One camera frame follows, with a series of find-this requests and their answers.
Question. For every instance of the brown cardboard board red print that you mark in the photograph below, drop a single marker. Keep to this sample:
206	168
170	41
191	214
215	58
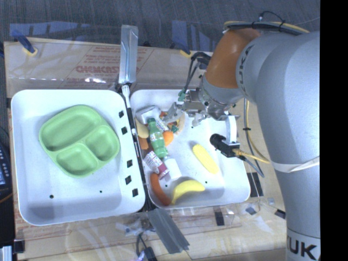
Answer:
68	61

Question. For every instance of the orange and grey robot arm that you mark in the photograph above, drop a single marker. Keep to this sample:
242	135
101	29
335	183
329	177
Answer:
285	96

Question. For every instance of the green divided plate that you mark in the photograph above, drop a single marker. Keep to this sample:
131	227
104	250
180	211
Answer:
79	140

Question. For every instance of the brown bread piece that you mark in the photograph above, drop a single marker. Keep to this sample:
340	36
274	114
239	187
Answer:
143	143

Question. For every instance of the orange fruit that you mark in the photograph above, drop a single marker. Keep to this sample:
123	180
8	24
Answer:
169	138

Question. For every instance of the white plastic bottle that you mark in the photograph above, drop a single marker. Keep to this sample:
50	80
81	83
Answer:
173	167

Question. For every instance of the pale yellow toy food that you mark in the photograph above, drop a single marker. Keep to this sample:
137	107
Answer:
142	130

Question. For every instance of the beige pizza slice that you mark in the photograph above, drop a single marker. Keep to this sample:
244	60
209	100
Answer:
181	126

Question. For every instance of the yellow corn cob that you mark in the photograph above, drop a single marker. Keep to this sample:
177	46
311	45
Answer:
206	159

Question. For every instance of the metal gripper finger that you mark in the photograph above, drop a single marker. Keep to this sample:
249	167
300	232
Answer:
198	120
171	113

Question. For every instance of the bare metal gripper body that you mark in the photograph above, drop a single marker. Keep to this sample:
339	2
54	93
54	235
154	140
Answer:
199	105

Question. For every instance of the yellow banana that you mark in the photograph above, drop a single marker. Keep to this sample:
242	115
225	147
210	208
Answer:
187	187

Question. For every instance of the orange sausage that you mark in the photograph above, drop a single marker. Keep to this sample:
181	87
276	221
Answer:
160	190

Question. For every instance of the white plastic tray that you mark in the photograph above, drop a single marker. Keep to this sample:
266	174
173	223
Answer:
81	200
225	183

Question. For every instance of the green plastic bottle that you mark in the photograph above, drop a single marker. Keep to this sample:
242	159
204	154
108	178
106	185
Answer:
157	140

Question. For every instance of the black cylinder on white bracket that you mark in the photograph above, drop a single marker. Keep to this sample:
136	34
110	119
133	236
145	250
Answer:
223	145

